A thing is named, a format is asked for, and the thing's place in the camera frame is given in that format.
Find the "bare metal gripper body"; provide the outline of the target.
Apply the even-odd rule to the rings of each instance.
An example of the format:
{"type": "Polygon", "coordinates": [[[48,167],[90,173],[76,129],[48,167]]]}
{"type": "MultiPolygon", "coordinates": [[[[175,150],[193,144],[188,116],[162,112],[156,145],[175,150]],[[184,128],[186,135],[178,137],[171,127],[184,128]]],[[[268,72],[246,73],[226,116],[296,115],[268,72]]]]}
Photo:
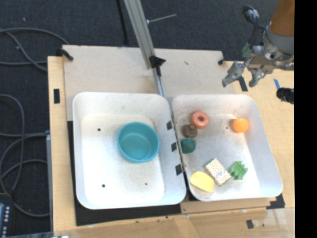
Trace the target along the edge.
{"type": "Polygon", "coordinates": [[[245,67],[253,73],[273,73],[275,69],[294,70],[294,56],[273,44],[254,45],[245,59],[245,67]]]}

